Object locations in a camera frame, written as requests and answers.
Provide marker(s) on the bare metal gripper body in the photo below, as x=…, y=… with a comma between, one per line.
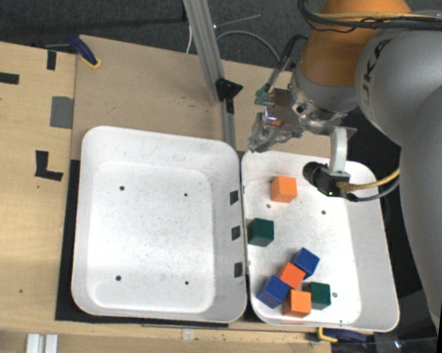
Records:
x=288, y=114

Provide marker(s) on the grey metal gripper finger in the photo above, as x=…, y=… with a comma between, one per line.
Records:
x=278, y=135
x=259, y=134

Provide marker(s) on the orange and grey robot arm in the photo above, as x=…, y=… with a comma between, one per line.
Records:
x=411, y=95

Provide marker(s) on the orange cube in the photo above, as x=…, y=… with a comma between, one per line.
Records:
x=297, y=303
x=291, y=275
x=283, y=189

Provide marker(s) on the green cube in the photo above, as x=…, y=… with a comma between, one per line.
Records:
x=261, y=232
x=320, y=295

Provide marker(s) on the white plastic tray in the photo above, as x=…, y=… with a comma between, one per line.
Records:
x=318, y=231
x=151, y=227

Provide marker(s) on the pale wood board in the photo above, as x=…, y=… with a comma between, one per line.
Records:
x=143, y=90

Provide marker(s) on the blue cube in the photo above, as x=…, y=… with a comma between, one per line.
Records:
x=273, y=292
x=306, y=261

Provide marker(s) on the black cylinder on white bracket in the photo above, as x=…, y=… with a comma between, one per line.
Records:
x=326, y=178

